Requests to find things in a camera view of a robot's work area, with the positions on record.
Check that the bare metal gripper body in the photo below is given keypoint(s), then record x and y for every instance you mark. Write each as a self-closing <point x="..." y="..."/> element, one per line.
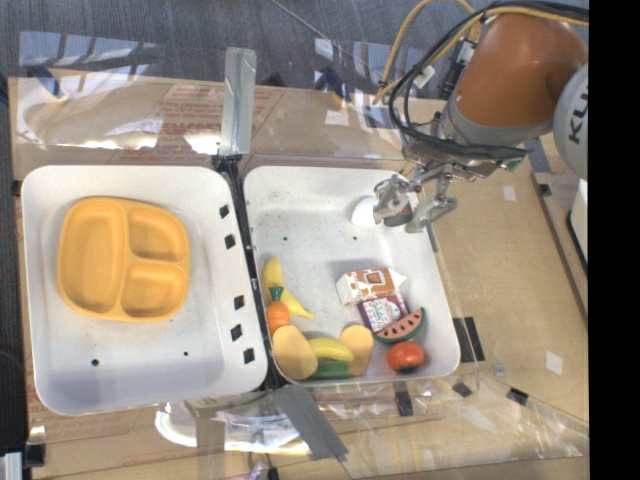
<point x="460" y="155"/>

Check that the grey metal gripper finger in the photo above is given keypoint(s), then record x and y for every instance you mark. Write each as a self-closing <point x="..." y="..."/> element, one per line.
<point x="434" y="208"/>
<point x="387" y="193"/>

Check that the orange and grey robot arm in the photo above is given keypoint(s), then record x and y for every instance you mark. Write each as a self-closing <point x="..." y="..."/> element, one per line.
<point x="510" y="73"/>

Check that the white egg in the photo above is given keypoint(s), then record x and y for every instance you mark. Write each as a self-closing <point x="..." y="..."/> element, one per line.
<point x="362" y="212"/>

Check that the white plastic tray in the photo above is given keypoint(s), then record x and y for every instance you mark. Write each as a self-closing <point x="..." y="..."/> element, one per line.
<point x="310" y="223"/>
<point x="140" y="363"/>

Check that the brown and white carton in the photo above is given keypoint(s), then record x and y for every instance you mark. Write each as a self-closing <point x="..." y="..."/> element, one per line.
<point x="367" y="284"/>

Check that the brown cardboard board red print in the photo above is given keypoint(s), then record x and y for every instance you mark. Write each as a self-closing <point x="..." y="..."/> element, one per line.
<point x="500" y="278"/>

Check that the purple packet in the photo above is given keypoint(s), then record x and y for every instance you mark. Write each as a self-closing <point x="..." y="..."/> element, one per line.
<point x="381" y="313"/>

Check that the red watermelon slice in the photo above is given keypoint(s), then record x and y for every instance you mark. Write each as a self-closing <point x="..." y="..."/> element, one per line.
<point x="402" y="330"/>

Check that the yellow banana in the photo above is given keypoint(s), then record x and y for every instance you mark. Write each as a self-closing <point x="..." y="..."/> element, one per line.
<point x="272" y="273"/>
<point x="330" y="348"/>

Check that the red tomato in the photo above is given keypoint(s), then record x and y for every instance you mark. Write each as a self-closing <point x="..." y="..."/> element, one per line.
<point x="405" y="356"/>

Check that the orange carrot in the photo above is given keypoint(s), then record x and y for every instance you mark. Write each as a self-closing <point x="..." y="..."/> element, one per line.
<point x="278" y="315"/>

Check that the green toy vegetable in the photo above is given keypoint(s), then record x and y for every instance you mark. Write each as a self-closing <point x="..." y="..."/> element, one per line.
<point x="330" y="369"/>

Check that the orange divided plate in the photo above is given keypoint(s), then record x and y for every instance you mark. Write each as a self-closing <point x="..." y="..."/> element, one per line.
<point x="95" y="258"/>

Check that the black cylinder on white bracket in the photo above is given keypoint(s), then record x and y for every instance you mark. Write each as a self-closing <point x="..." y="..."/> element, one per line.
<point x="452" y="78"/>

